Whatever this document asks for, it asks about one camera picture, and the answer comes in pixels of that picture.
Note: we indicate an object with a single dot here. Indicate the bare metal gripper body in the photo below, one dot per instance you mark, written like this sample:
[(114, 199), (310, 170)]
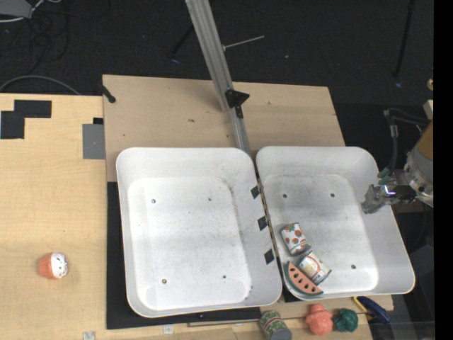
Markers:
[(419, 188)]

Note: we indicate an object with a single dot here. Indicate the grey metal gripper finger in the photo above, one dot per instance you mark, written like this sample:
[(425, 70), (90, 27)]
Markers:
[(369, 204), (378, 189)]

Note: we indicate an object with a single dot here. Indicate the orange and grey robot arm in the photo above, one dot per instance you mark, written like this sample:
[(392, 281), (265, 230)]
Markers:
[(424, 144)]

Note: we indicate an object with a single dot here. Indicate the white plastic tray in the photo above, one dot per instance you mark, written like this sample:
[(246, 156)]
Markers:
[(329, 225), (191, 243)]

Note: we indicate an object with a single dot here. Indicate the white can with red fruit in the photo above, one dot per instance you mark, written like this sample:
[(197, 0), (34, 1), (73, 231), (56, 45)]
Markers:
[(294, 238)]

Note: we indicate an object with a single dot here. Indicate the white can with yellow label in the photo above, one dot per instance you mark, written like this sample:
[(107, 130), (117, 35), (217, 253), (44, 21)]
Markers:
[(314, 267)]

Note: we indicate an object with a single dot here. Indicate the red watermelon slice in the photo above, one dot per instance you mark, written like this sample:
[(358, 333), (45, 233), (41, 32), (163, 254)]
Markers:
[(299, 282)]

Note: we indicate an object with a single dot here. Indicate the green broccoli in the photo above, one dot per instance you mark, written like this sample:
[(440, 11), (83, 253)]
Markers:
[(346, 320)]

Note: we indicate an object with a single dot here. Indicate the pink toy figure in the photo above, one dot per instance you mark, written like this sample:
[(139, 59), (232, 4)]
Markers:
[(318, 320)]

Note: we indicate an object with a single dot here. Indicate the green patterned can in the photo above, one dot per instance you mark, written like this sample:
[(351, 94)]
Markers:
[(274, 326)]

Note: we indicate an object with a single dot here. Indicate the brown cardboard board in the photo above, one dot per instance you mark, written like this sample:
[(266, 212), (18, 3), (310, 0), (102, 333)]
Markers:
[(170, 119)]

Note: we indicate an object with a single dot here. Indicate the orange and white cupcake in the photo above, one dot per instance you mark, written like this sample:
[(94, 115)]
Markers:
[(53, 265)]

